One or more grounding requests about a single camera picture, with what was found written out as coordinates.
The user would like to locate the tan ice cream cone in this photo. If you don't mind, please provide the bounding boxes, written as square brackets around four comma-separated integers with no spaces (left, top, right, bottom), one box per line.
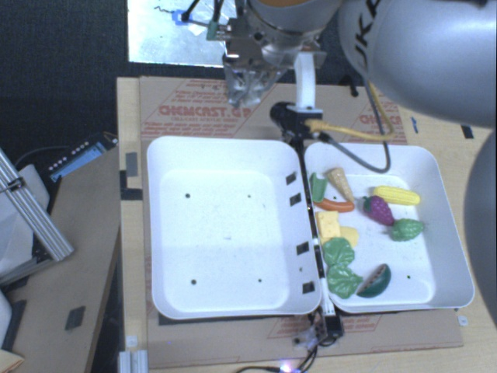
[325,167,356,204]

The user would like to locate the yellow cheese wedge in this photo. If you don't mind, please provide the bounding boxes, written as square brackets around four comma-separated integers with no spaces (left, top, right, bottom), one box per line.
[315,211,342,245]

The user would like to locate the green broccoli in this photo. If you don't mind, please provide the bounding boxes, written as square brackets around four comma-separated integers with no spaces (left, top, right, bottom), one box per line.
[389,218,426,242]

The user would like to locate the green lettuce leaf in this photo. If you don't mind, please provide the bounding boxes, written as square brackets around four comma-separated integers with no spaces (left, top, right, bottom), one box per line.
[326,263,364,300]
[321,236,356,268]

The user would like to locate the black block with thin wires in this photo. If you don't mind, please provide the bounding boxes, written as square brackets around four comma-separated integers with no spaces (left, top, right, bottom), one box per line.
[293,312,345,350]

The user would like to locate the black cylinder on white bracket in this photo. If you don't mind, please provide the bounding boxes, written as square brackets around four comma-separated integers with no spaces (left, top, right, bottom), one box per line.
[269,51,325,138]

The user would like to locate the yellow corn cob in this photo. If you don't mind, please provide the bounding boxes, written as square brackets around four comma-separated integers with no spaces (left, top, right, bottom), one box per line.
[373,185,422,207]

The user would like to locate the green pepper slice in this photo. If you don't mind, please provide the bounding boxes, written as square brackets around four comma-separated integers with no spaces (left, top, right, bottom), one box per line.
[309,172,329,204]

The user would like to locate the orange sausage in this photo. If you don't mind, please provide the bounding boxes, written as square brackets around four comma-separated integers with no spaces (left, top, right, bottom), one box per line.
[312,197,356,214]

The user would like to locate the red and green watermelon slice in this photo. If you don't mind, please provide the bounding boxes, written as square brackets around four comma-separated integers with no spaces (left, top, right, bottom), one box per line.
[356,263,392,299]

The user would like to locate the brown cardboard board red print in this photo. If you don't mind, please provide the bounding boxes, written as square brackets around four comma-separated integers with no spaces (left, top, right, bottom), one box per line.
[139,75,465,369]

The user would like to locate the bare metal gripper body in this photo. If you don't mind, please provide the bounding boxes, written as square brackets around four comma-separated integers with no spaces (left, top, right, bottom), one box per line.
[222,15,327,78]

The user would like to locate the purple grapes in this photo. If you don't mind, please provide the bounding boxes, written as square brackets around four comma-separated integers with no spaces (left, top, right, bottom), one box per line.
[362,194,396,227]

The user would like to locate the small yellow cheese piece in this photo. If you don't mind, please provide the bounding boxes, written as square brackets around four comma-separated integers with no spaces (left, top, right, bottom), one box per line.
[339,225,360,249]

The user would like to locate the white plastic tray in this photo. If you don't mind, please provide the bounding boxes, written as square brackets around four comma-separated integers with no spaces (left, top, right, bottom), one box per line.
[304,141,476,314]
[146,135,324,321]

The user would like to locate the thin black and white rod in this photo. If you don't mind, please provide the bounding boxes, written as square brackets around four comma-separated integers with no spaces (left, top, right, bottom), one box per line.
[294,138,335,319]

